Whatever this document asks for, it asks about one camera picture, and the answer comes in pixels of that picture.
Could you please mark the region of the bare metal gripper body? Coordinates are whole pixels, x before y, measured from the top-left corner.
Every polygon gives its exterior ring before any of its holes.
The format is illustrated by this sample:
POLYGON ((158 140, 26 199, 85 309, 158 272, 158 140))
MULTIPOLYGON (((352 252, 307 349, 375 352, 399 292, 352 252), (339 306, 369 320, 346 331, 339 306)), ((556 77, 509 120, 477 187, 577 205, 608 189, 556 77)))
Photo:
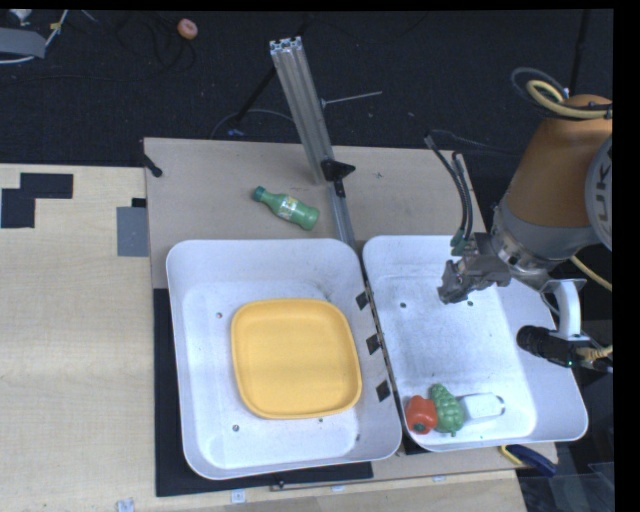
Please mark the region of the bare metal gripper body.
POLYGON ((504 287, 515 279, 540 289, 549 279, 552 261, 535 255, 508 233, 474 233, 458 261, 467 290, 504 287))

